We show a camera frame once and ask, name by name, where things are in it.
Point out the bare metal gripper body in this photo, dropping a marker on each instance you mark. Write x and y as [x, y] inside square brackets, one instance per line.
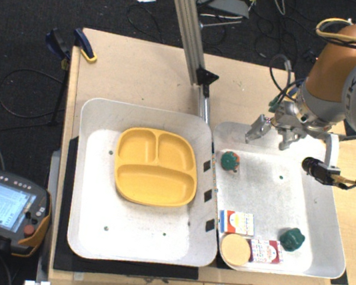
[290, 118]

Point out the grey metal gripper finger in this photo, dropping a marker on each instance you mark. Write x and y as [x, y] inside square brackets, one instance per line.
[258, 128]
[287, 140]

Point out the green and orange toy vegetable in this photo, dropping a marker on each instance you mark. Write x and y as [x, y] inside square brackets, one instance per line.
[229, 160]

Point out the white plastic tray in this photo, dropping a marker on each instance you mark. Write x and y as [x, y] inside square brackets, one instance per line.
[270, 194]
[136, 229]

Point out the white orange and blue carton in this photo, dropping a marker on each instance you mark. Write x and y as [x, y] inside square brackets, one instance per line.
[237, 223]

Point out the dark green toy vegetable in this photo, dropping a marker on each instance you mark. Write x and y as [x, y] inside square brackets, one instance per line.
[292, 239]

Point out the red and white carton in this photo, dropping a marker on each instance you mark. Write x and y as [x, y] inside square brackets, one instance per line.
[266, 252]

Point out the yellow divided plate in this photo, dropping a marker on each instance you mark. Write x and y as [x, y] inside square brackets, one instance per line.
[154, 182]

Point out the round tan biscuit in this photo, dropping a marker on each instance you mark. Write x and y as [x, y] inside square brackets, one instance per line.
[235, 249]

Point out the pale wood board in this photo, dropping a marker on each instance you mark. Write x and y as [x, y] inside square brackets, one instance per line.
[135, 74]

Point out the black cylinder on white bracket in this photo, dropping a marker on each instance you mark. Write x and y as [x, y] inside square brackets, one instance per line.
[326, 173]

